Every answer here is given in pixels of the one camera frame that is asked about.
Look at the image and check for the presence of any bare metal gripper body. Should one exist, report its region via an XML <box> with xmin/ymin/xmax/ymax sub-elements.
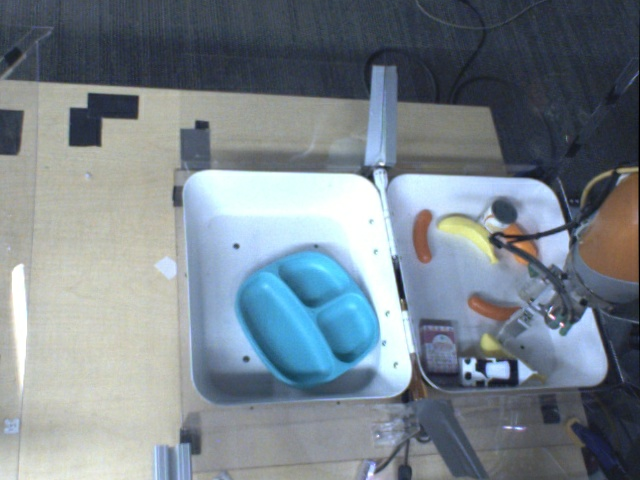
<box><xmin>530</xmin><ymin>263</ymin><xmax>589</xmax><ymax>338</ymax></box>

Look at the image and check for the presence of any small yellow banana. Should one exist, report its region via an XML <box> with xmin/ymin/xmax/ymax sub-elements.
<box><xmin>479</xmin><ymin>332</ymin><xmax>515</xmax><ymax>361</ymax></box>

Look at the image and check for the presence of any orange sausage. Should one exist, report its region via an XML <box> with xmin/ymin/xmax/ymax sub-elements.
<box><xmin>467</xmin><ymin>293</ymin><xmax>522</xmax><ymax>323</ymax></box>
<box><xmin>413</xmin><ymin>209</ymin><xmax>434</xmax><ymax>265</ymax></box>

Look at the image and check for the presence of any black and white carton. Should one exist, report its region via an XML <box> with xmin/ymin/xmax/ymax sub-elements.
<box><xmin>458</xmin><ymin>356</ymin><xmax>539</xmax><ymax>389</ymax></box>

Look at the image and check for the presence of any orange carrot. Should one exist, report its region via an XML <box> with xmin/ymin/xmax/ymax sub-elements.
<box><xmin>498</xmin><ymin>223</ymin><xmax>541</xmax><ymax>267</ymax></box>

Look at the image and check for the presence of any red carton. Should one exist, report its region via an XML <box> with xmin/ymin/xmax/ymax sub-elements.
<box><xmin>418</xmin><ymin>319</ymin><xmax>461</xmax><ymax>376</ymax></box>

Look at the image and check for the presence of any white plastic tray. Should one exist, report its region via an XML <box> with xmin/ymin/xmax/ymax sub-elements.
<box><xmin>181</xmin><ymin>168</ymin><xmax>414</xmax><ymax>407</ymax></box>
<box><xmin>386</xmin><ymin>173</ymin><xmax>610</xmax><ymax>395</ymax></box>

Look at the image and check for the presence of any small can with grey lid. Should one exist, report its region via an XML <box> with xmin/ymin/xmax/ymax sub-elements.
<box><xmin>478</xmin><ymin>196</ymin><xmax>519</xmax><ymax>233</ymax></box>

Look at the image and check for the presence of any blue divided plate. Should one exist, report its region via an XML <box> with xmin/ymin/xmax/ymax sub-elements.
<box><xmin>235</xmin><ymin>250</ymin><xmax>382</xmax><ymax>389</ymax></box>

